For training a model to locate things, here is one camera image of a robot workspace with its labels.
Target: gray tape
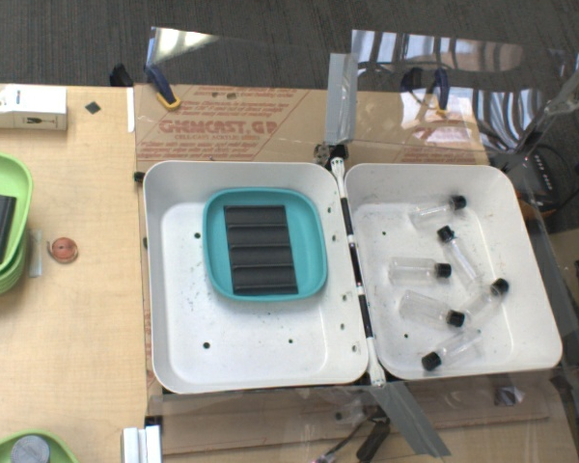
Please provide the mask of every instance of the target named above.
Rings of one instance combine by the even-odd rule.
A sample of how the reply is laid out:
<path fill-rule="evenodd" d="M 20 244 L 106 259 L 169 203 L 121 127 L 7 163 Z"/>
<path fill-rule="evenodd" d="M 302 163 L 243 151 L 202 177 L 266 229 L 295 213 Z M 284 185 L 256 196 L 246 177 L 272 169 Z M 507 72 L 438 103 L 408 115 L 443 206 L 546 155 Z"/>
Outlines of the gray tape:
<path fill-rule="evenodd" d="M 382 388 L 369 388 L 369 393 L 416 454 L 451 455 L 404 383 L 389 382 Z"/>

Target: teal tray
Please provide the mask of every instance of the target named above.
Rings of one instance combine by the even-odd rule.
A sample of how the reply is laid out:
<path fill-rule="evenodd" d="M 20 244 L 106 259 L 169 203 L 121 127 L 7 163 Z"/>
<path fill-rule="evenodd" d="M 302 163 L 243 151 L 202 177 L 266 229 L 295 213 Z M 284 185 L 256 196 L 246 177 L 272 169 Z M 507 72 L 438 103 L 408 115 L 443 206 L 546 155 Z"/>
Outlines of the teal tray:
<path fill-rule="evenodd" d="M 226 205 L 282 205 L 286 209 L 289 242 L 298 292 L 238 295 L 234 293 L 225 226 Z M 204 208 L 204 255 L 214 287 L 234 300 L 278 302 L 315 295 L 326 282 L 327 261 L 321 223 L 314 204 L 299 192 L 276 188 L 239 188 L 217 192 Z"/>

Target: clear plastic sheet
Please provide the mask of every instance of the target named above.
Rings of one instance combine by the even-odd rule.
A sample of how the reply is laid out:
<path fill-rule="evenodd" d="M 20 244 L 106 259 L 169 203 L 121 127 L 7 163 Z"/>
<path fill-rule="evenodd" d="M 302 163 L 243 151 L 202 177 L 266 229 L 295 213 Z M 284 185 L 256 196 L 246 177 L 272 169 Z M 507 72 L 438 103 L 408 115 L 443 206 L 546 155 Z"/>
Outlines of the clear plastic sheet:
<path fill-rule="evenodd" d="M 324 136 L 331 52 L 351 53 L 358 62 L 349 163 L 353 156 L 356 164 L 487 164 L 494 153 L 531 148 L 543 133 L 545 106 L 579 67 L 578 55 L 513 44 L 371 31 L 354 31 L 348 41 L 347 50 L 324 50 L 152 28 L 147 65 L 162 70 L 181 107 L 168 112 L 152 84 L 136 86 L 136 169 L 145 172 L 166 159 L 314 161 Z M 537 61 L 543 72 L 536 73 Z M 439 69 L 450 86 L 444 116 L 438 111 Z M 389 375 L 387 387 L 401 383 L 411 394 L 398 402 L 407 403 L 405 410 L 417 406 L 414 415 L 401 409 L 390 417 L 368 379 L 209 395 L 166 391 L 150 358 L 143 252 L 148 416 L 150 422 L 162 419 L 164 457 L 368 461 L 359 454 L 376 439 L 370 434 L 377 427 L 390 433 L 369 461 L 579 461 L 579 300 L 571 292 L 578 273 L 553 257 L 533 190 L 528 183 L 534 213 L 528 231 L 535 251 L 548 255 L 539 266 L 543 278 L 550 277 L 545 287 L 565 347 L 561 363 L 549 370 L 411 382 Z M 142 235 L 145 230 L 142 205 Z"/>

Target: wooden table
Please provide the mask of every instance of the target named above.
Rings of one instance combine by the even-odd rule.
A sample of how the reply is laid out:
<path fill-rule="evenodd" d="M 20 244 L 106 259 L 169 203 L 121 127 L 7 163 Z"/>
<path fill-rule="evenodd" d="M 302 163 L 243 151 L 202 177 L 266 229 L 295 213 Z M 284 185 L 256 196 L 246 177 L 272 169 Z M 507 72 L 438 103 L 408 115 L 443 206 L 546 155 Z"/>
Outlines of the wooden table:
<path fill-rule="evenodd" d="M 34 181 L 28 228 L 79 248 L 71 264 L 43 252 L 42 275 L 0 295 L 0 438 L 42 428 L 114 463 L 146 412 L 134 134 L 125 89 L 69 87 L 68 108 L 67 131 L 0 129 Z"/>

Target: dark floor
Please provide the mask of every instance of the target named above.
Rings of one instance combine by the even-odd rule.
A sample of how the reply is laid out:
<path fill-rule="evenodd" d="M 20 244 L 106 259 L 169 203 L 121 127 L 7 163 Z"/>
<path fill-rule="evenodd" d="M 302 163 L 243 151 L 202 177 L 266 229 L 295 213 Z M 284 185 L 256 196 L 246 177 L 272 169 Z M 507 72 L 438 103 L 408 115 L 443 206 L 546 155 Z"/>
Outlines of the dark floor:
<path fill-rule="evenodd" d="M 352 29 L 579 52 L 579 0 L 0 0 L 0 83 L 107 86 L 117 63 L 141 80 L 152 26 L 331 52 Z M 579 111 L 540 152 L 564 204 L 547 228 L 578 228 Z"/>

